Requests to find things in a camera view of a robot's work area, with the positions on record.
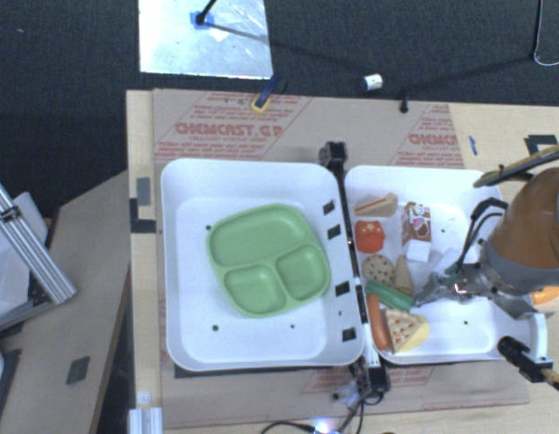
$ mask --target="cardboard sheet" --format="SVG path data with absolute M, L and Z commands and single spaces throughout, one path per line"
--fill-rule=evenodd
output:
M 153 93 L 156 201 L 160 174 L 179 157 L 315 162 L 327 141 L 345 141 L 354 165 L 464 167 L 449 106 L 394 101 L 273 96 L 253 113 L 253 95 L 196 90 Z M 156 204 L 161 227 L 161 204 Z M 166 429 L 344 416 L 332 395 L 351 381 L 347 368 L 189 373 L 165 344 L 163 240 L 157 237 L 161 386 Z M 524 381 L 505 362 L 397 367 L 393 389 L 366 413 L 527 403 Z

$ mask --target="green plate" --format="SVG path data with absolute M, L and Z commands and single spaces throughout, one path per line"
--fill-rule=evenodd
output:
M 236 213 L 207 236 L 215 275 L 247 316 L 274 316 L 321 296 L 330 283 L 326 253 L 305 217 L 285 204 Z

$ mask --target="toy food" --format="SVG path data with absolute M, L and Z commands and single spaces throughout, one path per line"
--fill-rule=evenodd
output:
M 368 203 L 354 208 L 355 215 L 366 217 L 390 217 L 396 212 L 398 197 L 394 193 L 388 193 L 384 198 L 376 198 Z
M 384 328 L 384 321 L 380 312 L 380 298 L 376 294 L 366 296 L 366 306 L 368 307 L 368 317 L 372 329 L 372 339 L 380 351 L 390 348 L 390 336 Z
M 366 283 L 365 290 L 368 294 L 376 294 L 383 304 L 392 308 L 398 308 L 404 312 L 410 312 L 414 305 L 414 298 L 401 293 L 399 290 L 376 283 L 373 279 Z
M 536 306 L 555 299 L 557 296 L 559 296 L 559 286 L 547 286 L 540 291 L 531 293 L 533 304 L 535 304 Z
M 366 281 L 372 279 L 383 285 L 392 287 L 394 267 L 392 262 L 380 254 L 374 254 L 362 262 L 362 276 Z
M 380 222 L 359 221 L 355 225 L 355 246 L 360 252 L 378 252 L 384 246 L 384 238 Z
M 426 341 L 430 334 L 431 328 L 422 316 L 395 308 L 387 308 L 384 314 L 392 339 L 393 354 L 411 351 Z
M 414 294 L 414 284 L 408 270 L 408 261 L 406 256 L 398 256 L 396 260 L 396 268 L 394 269 L 394 287 L 400 292 L 412 296 Z
M 408 260 L 428 261 L 431 253 L 431 209 L 409 202 L 402 216 L 403 251 Z

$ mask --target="black carpet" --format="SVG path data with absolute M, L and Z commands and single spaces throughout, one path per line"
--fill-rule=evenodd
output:
M 264 0 L 288 94 L 559 106 L 537 0 Z M 0 0 L 0 180 L 44 215 L 126 168 L 125 91 L 261 90 L 138 70 L 137 0 Z M 541 53 L 559 59 L 559 0 Z M 361 92 L 379 72 L 384 88 Z

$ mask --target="aluminum rail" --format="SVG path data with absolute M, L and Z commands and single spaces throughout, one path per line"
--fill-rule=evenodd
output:
M 77 289 L 54 263 L 49 251 L 34 234 L 1 184 L 0 230 L 54 304 L 60 304 L 76 294 Z

